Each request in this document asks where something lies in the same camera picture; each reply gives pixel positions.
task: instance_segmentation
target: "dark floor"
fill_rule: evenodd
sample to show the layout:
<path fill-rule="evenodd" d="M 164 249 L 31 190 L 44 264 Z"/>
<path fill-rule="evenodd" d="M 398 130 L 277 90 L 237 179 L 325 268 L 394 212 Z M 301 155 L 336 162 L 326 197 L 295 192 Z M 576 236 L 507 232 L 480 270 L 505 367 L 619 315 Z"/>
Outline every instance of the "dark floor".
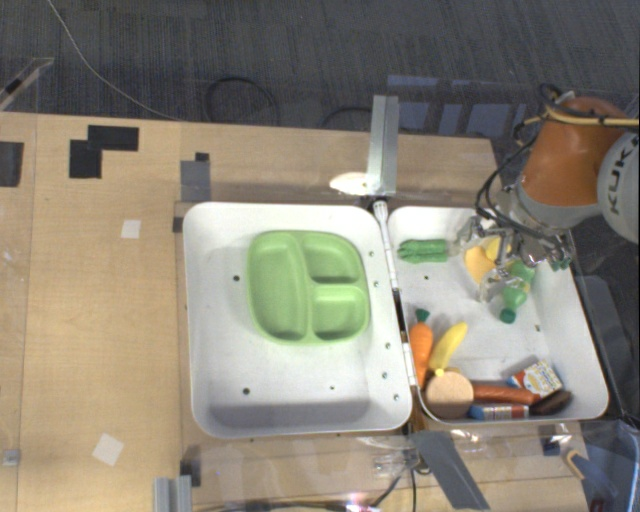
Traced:
<path fill-rule="evenodd" d="M 623 109 L 638 92 L 637 0 L 52 1 L 100 74 L 151 109 L 189 121 L 315 127 L 338 107 L 395 94 L 403 129 L 490 136 L 501 156 L 512 149 L 512 122 L 536 110 L 541 82 L 592 91 Z M 55 60 L 37 102 L 25 95 L 16 109 L 160 117 L 87 69 L 47 0 L 0 0 L 0 83 L 32 57 Z M 207 89 L 229 75 L 255 81 L 273 102 L 257 87 L 227 82 L 207 107 Z M 447 104 L 509 107 L 468 109 L 462 123 L 443 112 Z M 366 112 L 351 111 L 326 127 L 368 123 Z M 637 354 L 637 246 L 599 221 L 576 237 L 586 272 L 611 284 Z"/>

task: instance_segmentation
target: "green bottle cap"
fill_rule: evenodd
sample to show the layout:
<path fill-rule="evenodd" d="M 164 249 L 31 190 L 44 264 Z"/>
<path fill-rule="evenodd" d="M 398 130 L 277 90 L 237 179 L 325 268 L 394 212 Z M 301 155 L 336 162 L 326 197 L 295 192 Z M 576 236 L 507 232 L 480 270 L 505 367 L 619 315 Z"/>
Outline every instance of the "green bottle cap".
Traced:
<path fill-rule="evenodd" d="M 427 318 L 429 318 L 430 313 L 426 309 L 416 309 L 416 317 L 418 318 L 418 322 L 426 322 Z"/>
<path fill-rule="evenodd" d="M 500 311 L 500 320 L 502 320 L 505 324 L 512 324 L 516 321 L 516 313 L 512 309 L 504 308 Z"/>

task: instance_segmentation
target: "brown sausage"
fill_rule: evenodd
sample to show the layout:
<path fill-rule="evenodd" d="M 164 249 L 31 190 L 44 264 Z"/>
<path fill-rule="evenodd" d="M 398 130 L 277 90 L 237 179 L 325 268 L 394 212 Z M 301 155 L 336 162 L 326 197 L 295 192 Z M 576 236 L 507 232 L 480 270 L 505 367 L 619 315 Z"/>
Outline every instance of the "brown sausage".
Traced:
<path fill-rule="evenodd" d="M 473 384 L 473 399 L 478 402 L 532 405 L 540 400 L 540 397 L 528 389 Z"/>

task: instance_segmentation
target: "wooden surface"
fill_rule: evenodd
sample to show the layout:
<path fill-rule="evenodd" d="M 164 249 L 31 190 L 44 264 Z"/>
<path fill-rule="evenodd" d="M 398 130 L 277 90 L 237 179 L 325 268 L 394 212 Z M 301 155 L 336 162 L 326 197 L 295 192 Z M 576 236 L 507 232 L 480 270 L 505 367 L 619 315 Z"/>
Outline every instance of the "wooden surface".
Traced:
<path fill-rule="evenodd" d="M 230 445 L 203 438 L 191 417 L 184 418 L 181 265 L 171 230 L 180 160 L 193 160 L 195 152 L 210 153 L 215 199 L 348 203 L 353 200 L 329 192 L 327 184 L 335 175 L 366 169 L 367 134 L 19 114 L 0 122 L 1 140 L 9 140 L 9 127 L 37 125 L 35 186 L 30 190 L 24 181 L 17 190 L 0 189 L 4 211 L 10 206 L 13 218 L 33 218 L 31 236 L 11 242 L 30 243 L 29 267 L 22 271 L 28 296 L 23 289 L 22 306 L 14 300 L 1 317 L 3 335 L 24 340 L 14 347 L 18 358 L 24 348 L 24 375 L 15 357 L 4 358 L 11 346 L 0 347 L 0 412 L 20 435 L 22 450 L 17 484 L 15 469 L 1 468 L 1 510 L 150 510 L 153 479 L 177 476 L 191 446 L 206 455 L 207 471 L 222 475 L 209 488 L 222 499 L 245 490 L 300 496 L 300 489 L 340 480 L 344 490 L 363 480 L 367 490 L 384 488 L 373 469 L 358 475 L 373 467 L 376 450 L 356 438 Z M 69 141 L 86 139 L 89 124 L 140 127 L 140 148 L 105 151 L 101 180 L 72 180 Z M 32 131 L 21 136 L 35 144 Z M 468 204 L 494 165 L 490 143 L 481 139 L 400 136 L 398 154 L 405 198 L 439 204 Z M 33 204 L 18 194 L 33 197 Z M 141 221 L 139 239 L 121 238 L 125 220 Z M 18 225 L 3 222 L 3 239 L 15 237 Z M 14 323 L 20 315 L 26 319 L 22 332 Z M 114 466 L 92 456 L 103 433 L 124 443 Z M 521 456 L 514 461 L 507 450 L 493 462 L 472 458 L 470 470 L 496 503 L 517 504 L 517 493 L 534 489 L 529 482 L 535 481 L 568 504 L 563 510 L 581 510 L 572 508 L 583 500 L 579 483 L 559 459 L 543 458 L 539 450 Z M 296 468 L 297 479 L 280 479 Z M 449 510 L 433 477 L 424 478 L 421 492 L 431 498 L 422 503 L 443 508 L 419 510 Z M 405 509 L 403 486 L 385 510 Z M 553 509 L 527 506 L 496 510 Z"/>

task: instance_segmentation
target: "wooden table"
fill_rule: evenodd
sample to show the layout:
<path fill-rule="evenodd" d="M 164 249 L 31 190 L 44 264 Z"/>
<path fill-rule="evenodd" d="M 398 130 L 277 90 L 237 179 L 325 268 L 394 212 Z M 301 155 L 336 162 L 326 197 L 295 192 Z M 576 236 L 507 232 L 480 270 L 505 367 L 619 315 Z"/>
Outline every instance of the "wooden table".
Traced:
<path fill-rule="evenodd" d="M 70 179 L 70 140 L 86 139 L 90 124 L 138 127 L 139 150 L 103 152 L 102 179 Z M 328 182 L 366 169 L 368 134 L 0 113 L 0 140 L 25 143 L 20 186 L 0 188 L 0 448 L 22 456 L 0 467 L 0 510 L 151 510 L 153 479 L 177 476 L 190 421 L 172 232 L 180 162 L 209 153 L 216 200 L 350 203 Z M 431 204 L 470 204 L 495 165 L 490 143 L 473 138 L 401 135 L 398 155 L 399 190 Z M 140 221 L 139 238 L 121 237 L 126 220 Z M 102 434 L 124 445 L 113 466 L 92 456 Z M 207 442 L 220 464 L 233 463 L 227 445 Z M 279 443 L 254 446 L 256 460 L 276 461 L 290 449 Z M 315 443 L 325 476 L 341 460 L 321 439 L 301 443 Z M 548 510 L 585 509 L 558 458 L 522 456 L 470 462 L 494 510 L 545 499 L 558 505 Z M 433 477 L 419 485 L 420 503 L 450 510 Z M 404 510 L 409 494 L 385 504 Z"/>

